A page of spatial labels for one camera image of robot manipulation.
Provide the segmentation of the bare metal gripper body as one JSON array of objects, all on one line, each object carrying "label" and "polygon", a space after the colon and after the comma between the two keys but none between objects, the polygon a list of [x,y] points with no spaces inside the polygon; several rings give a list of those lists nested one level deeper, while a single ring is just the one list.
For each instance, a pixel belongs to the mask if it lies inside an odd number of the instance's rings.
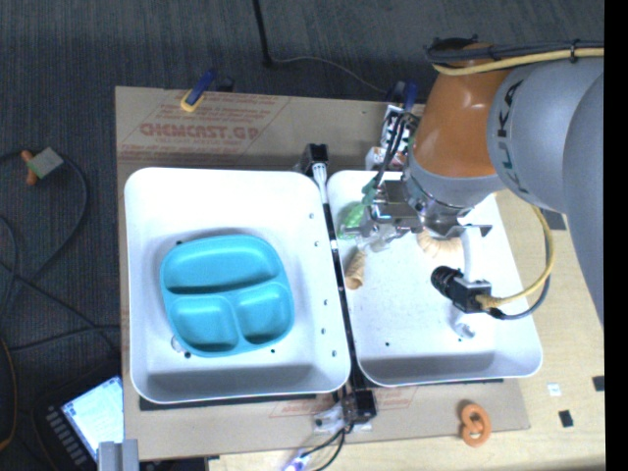
[{"label": "bare metal gripper body", "polygon": [[439,237],[459,236],[459,220],[471,210],[471,206],[441,202],[414,182],[384,180],[368,206],[368,234],[389,232],[400,237],[430,231]]}]

